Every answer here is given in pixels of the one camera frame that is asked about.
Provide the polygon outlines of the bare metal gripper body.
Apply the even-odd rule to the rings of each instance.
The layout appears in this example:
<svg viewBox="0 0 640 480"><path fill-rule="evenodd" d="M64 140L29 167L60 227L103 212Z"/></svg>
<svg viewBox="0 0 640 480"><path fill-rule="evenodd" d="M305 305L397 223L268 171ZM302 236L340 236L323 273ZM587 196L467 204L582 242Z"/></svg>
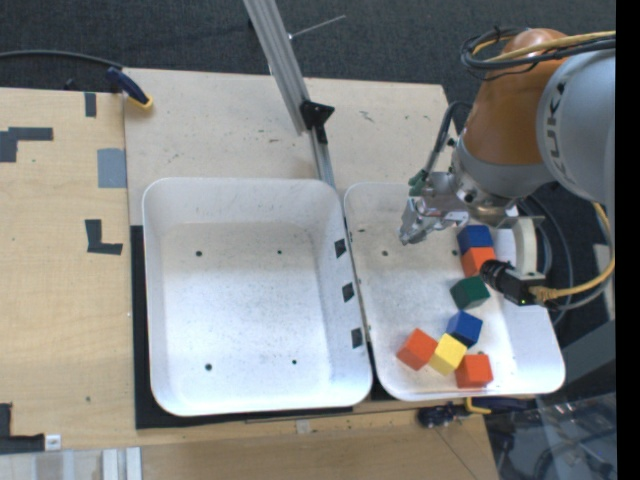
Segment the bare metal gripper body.
<svg viewBox="0 0 640 480"><path fill-rule="evenodd" d="M512 216L518 197L486 192L467 175L420 170L408 181L405 207L406 232L432 232L469 220L497 227Z"/></svg>

